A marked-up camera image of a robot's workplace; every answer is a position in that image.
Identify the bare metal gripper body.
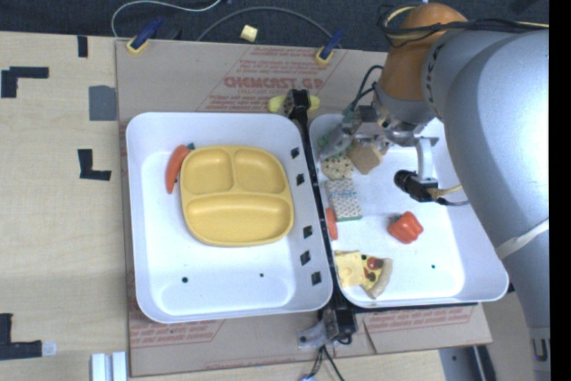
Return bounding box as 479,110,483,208
341,104,430,153

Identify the pale dotted biscuit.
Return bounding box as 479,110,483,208
320,154,357,181

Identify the brown bread slice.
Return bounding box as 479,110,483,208
346,140,385,176

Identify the thin black rod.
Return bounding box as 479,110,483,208
292,113,347,312

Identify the yellow corn cob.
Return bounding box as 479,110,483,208
267,94,322,114

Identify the orange red round toy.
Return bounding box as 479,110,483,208
324,206,340,242

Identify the orange bell pepper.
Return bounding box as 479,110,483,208
386,210,426,245

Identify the yellow divided plate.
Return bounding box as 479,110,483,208
178,144,296,248

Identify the yellow cheese wedge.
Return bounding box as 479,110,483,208
333,249,364,289

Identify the pizza slice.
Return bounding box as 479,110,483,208
358,253,394,301

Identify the white plastic tray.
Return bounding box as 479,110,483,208
125,111,335,324
308,112,510,310

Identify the orange carrot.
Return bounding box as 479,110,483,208
164,142,196,195

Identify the brown cardboard board, red print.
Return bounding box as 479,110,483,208
114,38,494,378

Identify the black block with thin wires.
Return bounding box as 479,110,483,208
285,88,311,120
327,306,360,345

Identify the black cylinder on white bracket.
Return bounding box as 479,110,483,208
393,137,441,203

